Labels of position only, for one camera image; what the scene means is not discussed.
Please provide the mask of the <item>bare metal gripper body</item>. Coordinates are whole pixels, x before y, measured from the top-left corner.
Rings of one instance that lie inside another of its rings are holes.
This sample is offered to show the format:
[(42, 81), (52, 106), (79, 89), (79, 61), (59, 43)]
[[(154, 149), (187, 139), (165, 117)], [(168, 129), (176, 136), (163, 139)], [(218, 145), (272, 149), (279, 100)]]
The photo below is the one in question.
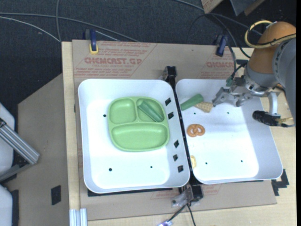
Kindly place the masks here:
[(233, 79), (230, 86), (230, 94), (237, 100), (248, 100), (254, 96), (262, 97), (265, 87), (256, 83), (249, 76), (241, 76)]

